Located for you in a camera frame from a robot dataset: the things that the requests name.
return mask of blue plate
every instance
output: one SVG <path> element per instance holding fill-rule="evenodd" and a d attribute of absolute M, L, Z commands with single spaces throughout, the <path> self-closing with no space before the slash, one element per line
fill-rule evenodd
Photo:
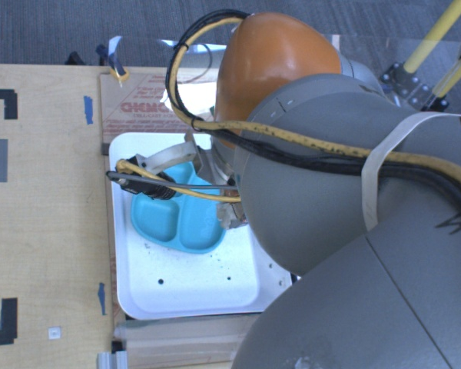
<path fill-rule="evenodd" d="M 165 172 L 178 183 L 208 185 L 196 175 L 191 163 L 175 165 Z M 198 191 L 219 194 L 218 190 Z M 224 229 L 217 220 L 217 201 L 180 193 L 170 200 L 135 195 L 131 202 L 131 223 L 149 241 L 187 253 L 212 251 L 224 237 Z"/>

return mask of black tape corner marker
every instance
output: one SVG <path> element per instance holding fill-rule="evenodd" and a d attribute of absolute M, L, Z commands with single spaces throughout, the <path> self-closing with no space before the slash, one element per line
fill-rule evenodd
<path fill-rule="evenodd" d="M 0 345 L 14 344 L 17 338 L 17 298 L 3 298 L 0 314 Z"/>
<path fill-rule="evenodd" d="M 0 100 L 4 103 L 4 116 L 5 120 L 16 120 L 18 117 L 17 112 L 17 93 L 14 89 L 0 89 Z"/>

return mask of yellow bar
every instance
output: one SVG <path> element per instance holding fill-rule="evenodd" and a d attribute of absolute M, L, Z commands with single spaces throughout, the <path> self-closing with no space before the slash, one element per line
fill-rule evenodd
<path fill-rule="evenodd" d="M 432 93 L 437 98 L 444 97 L 449 90 L 461 79 L 461 60 L 451 68 L 451 70 L 444 75 L 437 85 L 433 87 Z"/>
<path fill-rule="evenodd" d="M 413 74 L 418 67 L 420 67 L 426 57 L 460 16 L 461 0 L 453 0 L 423 41 L 415 49 L 413 54 L 405 61 L 403 67 L 406 72 Z"/>

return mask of wooden table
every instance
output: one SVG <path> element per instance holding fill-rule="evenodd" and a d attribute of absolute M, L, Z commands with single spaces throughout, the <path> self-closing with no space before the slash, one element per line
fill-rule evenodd
<path fill-rule="evenodd" d="M 0 99 L 0 367 L 95 367 L 111 350 L 98 83 L 107 72 L 0 65 L 0 89 L 18 96 L 17 118 Z"/>

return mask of white tray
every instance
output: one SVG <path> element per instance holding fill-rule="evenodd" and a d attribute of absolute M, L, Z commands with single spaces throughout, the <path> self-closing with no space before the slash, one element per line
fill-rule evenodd
<path fill-rule="evenodd" d="M 207 135 L 195 135 L 202 148 Z M 110 168 L 120 158 L 150 156 L 184 141 L 183 134 L 126 133 L 109 148 Z M 111 184 L 118 300 L 138 320 L 263 311 L 290 285 L 290 273 L 257 243 L 251 229 L 225 232 L 213 251 L 190 254 L 143 238 L 131 223 L 133 195 Z"/>

